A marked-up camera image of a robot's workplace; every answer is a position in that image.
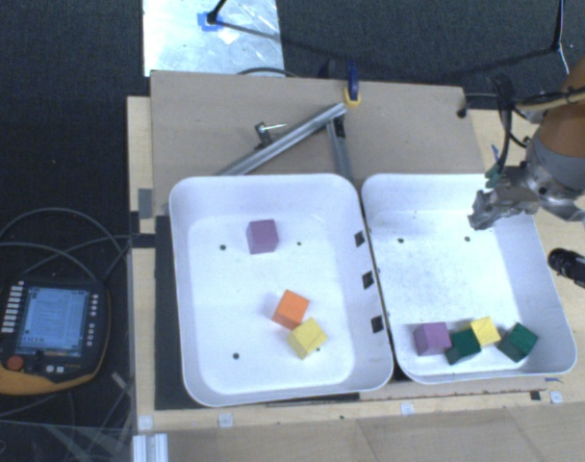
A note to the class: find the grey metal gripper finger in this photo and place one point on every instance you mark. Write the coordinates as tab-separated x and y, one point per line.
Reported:
485	197
477	219

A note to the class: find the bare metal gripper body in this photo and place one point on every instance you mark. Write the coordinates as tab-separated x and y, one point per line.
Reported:
516	195

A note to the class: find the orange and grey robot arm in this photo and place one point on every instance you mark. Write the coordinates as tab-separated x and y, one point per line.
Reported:
569	133

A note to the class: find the white plastic tray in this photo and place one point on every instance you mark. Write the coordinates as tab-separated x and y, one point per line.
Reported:
254	282
446	282

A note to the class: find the yellow cube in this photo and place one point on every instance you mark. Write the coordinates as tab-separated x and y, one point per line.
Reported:
307	338
486	331

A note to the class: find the green cube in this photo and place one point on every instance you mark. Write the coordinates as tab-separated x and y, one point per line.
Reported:
519	341
465	342

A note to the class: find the purple cube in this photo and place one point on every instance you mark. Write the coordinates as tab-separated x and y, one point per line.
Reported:
262	236
432	338

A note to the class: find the brown cardboard board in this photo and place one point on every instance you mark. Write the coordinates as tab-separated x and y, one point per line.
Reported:
292	147

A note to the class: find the orange cube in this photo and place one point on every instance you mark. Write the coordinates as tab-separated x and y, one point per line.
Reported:
292	307

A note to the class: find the black cylinder on white bracket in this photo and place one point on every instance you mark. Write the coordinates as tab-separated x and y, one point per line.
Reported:
574	263

